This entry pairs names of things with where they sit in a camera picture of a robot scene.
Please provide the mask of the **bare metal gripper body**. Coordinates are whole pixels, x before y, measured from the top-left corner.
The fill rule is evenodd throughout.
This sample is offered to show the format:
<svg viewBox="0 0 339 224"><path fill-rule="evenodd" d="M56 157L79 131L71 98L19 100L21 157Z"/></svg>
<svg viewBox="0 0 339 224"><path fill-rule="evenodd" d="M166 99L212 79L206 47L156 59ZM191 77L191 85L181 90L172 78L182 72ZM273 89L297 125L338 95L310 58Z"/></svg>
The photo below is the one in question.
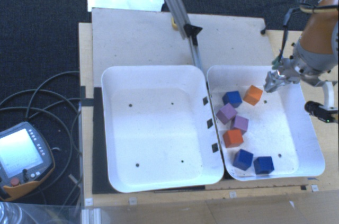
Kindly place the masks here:
<svg viewBox="0 0 339 224"><path fill-rule="evenodd" d="M288 84L298 84L304 81L311 86L323 86L325 83L319 78L323 71L310 67L301 58L284 58L275 65L275 77L285 78Z"/></svg>

